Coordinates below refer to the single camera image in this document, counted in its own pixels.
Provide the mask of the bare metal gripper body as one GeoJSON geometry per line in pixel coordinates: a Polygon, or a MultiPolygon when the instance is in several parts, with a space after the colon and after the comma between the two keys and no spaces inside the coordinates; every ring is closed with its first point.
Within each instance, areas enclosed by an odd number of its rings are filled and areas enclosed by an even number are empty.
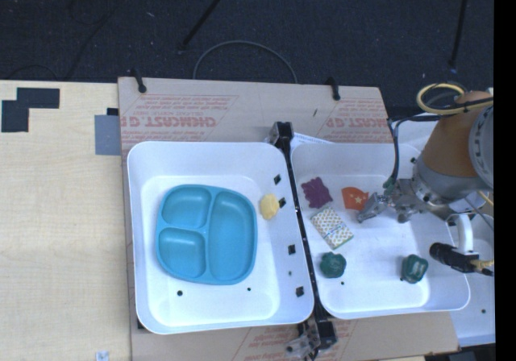
{"type": "Polygon", "coordinates": [[[407,208],[413,210],[413,215],[434,214],[440,219],[447,219],[452,214],[452,208],[448,204],[435,203],[430,194],[417,194],[412,188],[411,179],[398,179],[388,195],[389,207],[395,210],[407,208]]]}

